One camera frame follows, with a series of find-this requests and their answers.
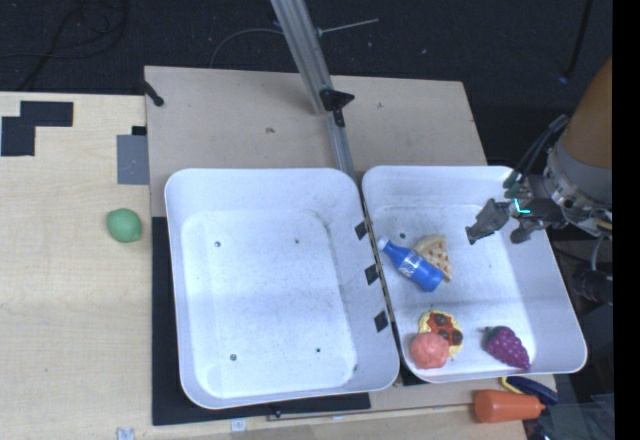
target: bottle label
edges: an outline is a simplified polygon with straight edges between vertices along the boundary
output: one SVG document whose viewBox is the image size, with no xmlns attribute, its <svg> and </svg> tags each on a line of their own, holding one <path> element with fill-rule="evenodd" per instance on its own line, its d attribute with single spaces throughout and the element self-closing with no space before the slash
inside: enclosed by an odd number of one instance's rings
<svg viewBox="0 0 640 440">
<path fill-rule="evenodd" d="M 422 261 L 422 257 L 415 252 L 410 253 L 406 256 L 406 258 L 402 261 L 402 264 L 398 267 L 398 271 L 402 273 L 407 278 L 411 278 L 413 273 L 415 273 L 416 269 L 420 265 Z"/>
</svg>

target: wooden table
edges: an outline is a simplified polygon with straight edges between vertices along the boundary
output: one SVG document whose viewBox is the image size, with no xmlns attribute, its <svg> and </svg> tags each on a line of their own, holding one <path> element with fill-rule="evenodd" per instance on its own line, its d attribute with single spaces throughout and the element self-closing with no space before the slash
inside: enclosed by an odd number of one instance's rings
<svg viewBox="0 0 640 440">
<path fill-rule="evenodd" d="M 147 69 L 147 79 L 165 98 L 166 109 L 150 112 L 150 99 L 141 96 L 0 93 L 0 116 L 18 116 L 21 101 L 74 104 L 72 127 L 36 128 L 34 156 L 0 157 L 3 437 L 113 440 L 118 428 L 133 428 L 136 439 L 525 438 L 520 422 L 480 424 L 474 418 L 469 406 L 473 392 L 500 388 L 494 380 L 413 387 L 398 383 L 371 393 L 370 410 L 284 420 L 247 418 L 241 433 L 232 433 L 230 420 L 153 426 L 150 224 L 152 214 L 162 213 L 163 203 L 150 189 L 161 184 L 163 172 L 194 163 L 174 157 L 184 148 L 180 143 L 158 163 L 169 132 L 162 125 L 171 118 L 159 115 L 172 108 L 175 112 L 178 96 L 191 97 L 195 105 L 198 100 L 190 93 L 198 86 L 211 87 L 214 98 L 232 94 L 234 102 L 212 103 L 211 115 L 192 125 L 187 138 L 193 141 L 195 131 L 208 132 L 206 148 L 218 154 L 218 161 L 226 157 L 232 165 L 245 165 L 253 154 L 253 166 L 259 166 L 260 157 L 269 153 L 274 157 L 263 158 L 263 166 L 286 165 L 283 161 L 291 159 L 282 147 L 294 150 L 286 136 L 306 133 L 306 142 L 296 145 L 296 157 L 306 153 L 319 158 L 307 159 L 310 165 L 332 162 L 326 144 L 322 150 L 315 145 L 323 143 L 325 133 L 302 128 L 317 118 L 309 117 L 302 81 L 295 74 L 154 67 Z M 191 88 L 182 87 L 184 83 Z M 334 85 L 355 91 L 345 118 L 358 172 L 377 162 L 392 163 L 391 142 L 396 149 L 413 147 L 398 153 L 400 164 L 486 164 L 460 83 L 338 76 Z M 389 95 L 390 90 L 396 93 Z M 266 107 L 270 96 L 279 98 L 275 109 Z M 287 98 L 297 105 L 292 107 Z M 257 103 L 263 104 L 261 117 L 255 116 Z M 383 117 L 379 113 L 385 108 Z M 180 118 L 173 117 L 174 125 L 180 125 Z M 239 129 L 237 122 L 245 122 L 244 127 Z M 399 132 L 401 124 L 423 129 Z M 149 127 L 151 188 L 118 184 L 116 137 L 144 125 Z M 268 127 L 275 132 L 266 131 Z M 231 158 L 238 139 L 249 141 L 236 146 Z M 428 143 L 420 145 L 420 140 Z M 273 144 L 277 157 L 270 152 Z M 195 163 L 209 164 L 210 159 Z M 109 236 L 106 214 L 120 207 L 142 218 L 139 241 L 122 244 Z M 537 379 L 554 384 L 552 376 Z"/>
</svg>

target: green ball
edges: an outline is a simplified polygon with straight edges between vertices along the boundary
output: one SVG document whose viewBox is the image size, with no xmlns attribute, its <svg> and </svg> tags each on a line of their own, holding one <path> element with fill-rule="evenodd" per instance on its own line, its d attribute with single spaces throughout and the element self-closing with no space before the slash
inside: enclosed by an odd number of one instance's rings
<svg viewBox="0 0 640 440">
<path fill-rule="evenodd" d="M 109 233 L 121 243 L 132 243 L 140 239 L 142 222 L 131 209 L 116 209 L 107 214 L 107 228 Z"/>
</svg>

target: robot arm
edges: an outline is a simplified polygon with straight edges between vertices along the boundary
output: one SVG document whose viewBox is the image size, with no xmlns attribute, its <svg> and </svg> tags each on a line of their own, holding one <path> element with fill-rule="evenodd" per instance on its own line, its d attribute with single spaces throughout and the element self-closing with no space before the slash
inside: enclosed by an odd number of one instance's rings
<svg viewBox="0 0 640 440">
<path fill-rule="evenodd" d="M 530 168 L 549 138 L 564 129 L 548 152 L 542 175 Z M 534 230 L 569 223 L 594 237 L 611 237 L 612 215 L 612 58 L 591 81 L 573 116 L 561 115 L 540 135 L 503 183 L 505 202 L 489 200 L 466 227 L 469 243 L 500 230 L 510 217 L 519 222 L 511 241 L 521 243 Z"/>
</svg>

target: white tray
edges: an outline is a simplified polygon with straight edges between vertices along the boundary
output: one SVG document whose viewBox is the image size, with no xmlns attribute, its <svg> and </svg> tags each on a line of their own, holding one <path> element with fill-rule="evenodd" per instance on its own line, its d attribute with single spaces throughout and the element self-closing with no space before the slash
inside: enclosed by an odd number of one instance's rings
<svg viewBox="0 0 640 440">
<path fill-rule="evenodd" d="M 471 245 L 465 227 L 489 198 L 505 201 L 505 167 L 379 166 L 363 177 L 362 190 L 376 237 L 413 247 L 425 235 L 446 236 L 453 268 L 450 282 L 422 291 L 399 274 L 386 254 L 382 269 L 401 342 L 402 358 L 432 383 L 493 378 L 521 372 L 481 348 L 486 326 L 510 326 L 531 358 L 529 374 L 571 373 L 586 361 L 586 345 L 545 231 L 513 244 L 515 219 Z M 409 345 L 418 318 L 432 308 L 453 314 L 463 347 L 439 369 L 416 367 Z"/>
<path fill-rule="evenodd" d="M 180 379 L 194 403 L 221 409 L 395 380 L 381 281 L 367 278 L 373 248 L 357 228 L 360 195 L 344 173 L 186 169 L 165 200 Z"/>
</svg>

